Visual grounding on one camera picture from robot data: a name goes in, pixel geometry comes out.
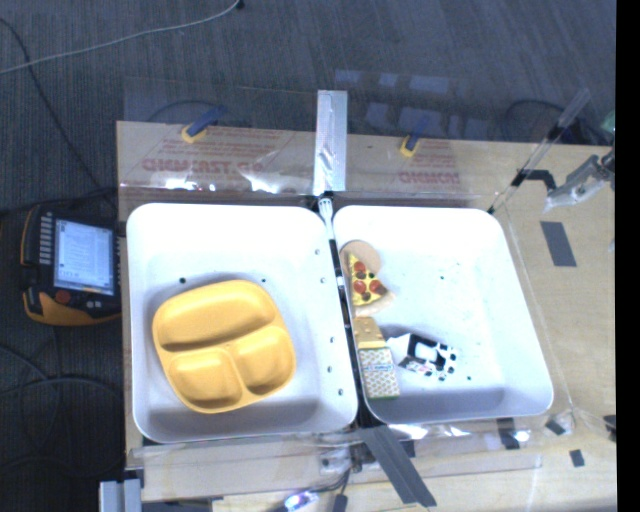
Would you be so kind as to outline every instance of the blue and yellow clip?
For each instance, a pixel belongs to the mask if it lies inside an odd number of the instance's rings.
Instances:
[[[193,144],[204,137],[207,126],[218,124],[220,118],[226,113],[227,108],[224,105],[218,105],[208,110],[193,123],[182,129],[182,139],[189,144]]]
[[[407,157],[412,157],[415,154],[418,149],[418,142],[420,137],[422,137],[422,133],[427,127],[427,124],[427,116],[422,116],[414,126],[412,132],[403,139],[402,144],[400,145],[400,153]]]

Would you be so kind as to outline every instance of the beige tabletop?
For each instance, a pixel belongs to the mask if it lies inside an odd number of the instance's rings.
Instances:
[[[167,125],[118,124],[119,176],[121,183],[128,181],[120,189],[121,220],[125,221],[138,204],[172,199],[167,191],[146,186],[144,173],[136,174],[136,170],[144,169],[141,162],[145,158],[155,159],[157,165],[162,158],[159,152],[167,145],[161,141],[170,131]],[[208,135],[212,144],[216,135],[215,130]],[[256,137],[264,136],[274,145],[266,147],[265,143],[265,154],[275,154],[280,162],[274,179],[286,175],[289,186],[304,190],[312,168],[312,163],[304,162],[313,155],[313,134],[234,133],[238,140],[243,140],[243,135],[247,135],[246,140],[251,142],[247,147],[254,153],[245,151],[238,158],[264,163],[262,155],[255,153]],[[347,169],[353,173],[351,186],[373,194],[385,190],[419,192],[434,204],[440,201],[487,209],[535,148],[534,144],[519,143],[427,141],[417,160],[407,162],[398,154],[398,143],[390,137],[349,136]],[[539,167],[550,170],[561,185],[591,155],[601,157],[608,150],[556,145]],[[228,168],[238,163],[234,158],[226,161],[232,162]],[[240,174],[251,181],[251,174]],[[213,175],[212,171],[212,176],[221,183],[219,172]],[[233,183],[241,183],[242,178],[234,176]],[[414,463],[436,498],[437,510],[617,508],[616,443],[603,419],[616,414],[614,192],[607,185],[588,201],[543,213],[545,196],[542,181],[527,180],[495,216],[510,244],[552,374],[556,403],[550,416],[527,423],[535,428],[518,450],[505,450],[499,442],[496,444],[484,427],[471,427],[473,435],[466,437],[427,436],[417,442]],[[554,264],[542,222],[561,224],[575,266]],[[330,456],[332,448],[319,449],[305,438],[143,446],[131,414],[128,273],[126,244],[122,246],[126,446],[128,466],[143,470],[143,501],[223,496],[213,501],[213,510],[267,511],[282,505],[296,491],[335,481],[339,473],[323,471],[322,457],[318,457],[318,453]],[[545,427],[550,419],[564,427],[561,435]],[[351,473],[345,494],[352,512],[422,509],[403,504],[375,463]],[[335,491],[321,492],[319,500],[304,510],[331,511],[334,495]]]

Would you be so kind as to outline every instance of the red button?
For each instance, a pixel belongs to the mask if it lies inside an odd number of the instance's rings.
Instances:
[[[56,302],[59,304],[69,304],[71,294],[67,290],[58,290],[55,296]]]

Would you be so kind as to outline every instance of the gray floor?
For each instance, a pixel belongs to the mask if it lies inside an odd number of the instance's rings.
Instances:
[[[562,142],[611,142],[600,125],[615,110],[615,0],[246,0],[37,62],[231,3],[0,0],[15,31],[0,22],[1,510],[97,510],[98,481],[121,476],[119,323],[37,324],[19,276],[29,204],[116,186],[117,120],[188,122],[196,101],[225,101],[223,124],[313,130],[315,92],[343,89],[352,133],[406,133],[408,108],[429,116],[426,136],[537,142],[587,88]],[[18,38],[30,68],[14,69]],[[42,374],[76,381],[21,390]]]

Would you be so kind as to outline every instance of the yellow plate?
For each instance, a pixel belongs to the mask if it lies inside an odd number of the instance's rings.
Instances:
[[[152,331],[171,387],[194,411],[245,407],[282,389],[296,370],[280,311],[250,281],[215,283],[168,299]]]

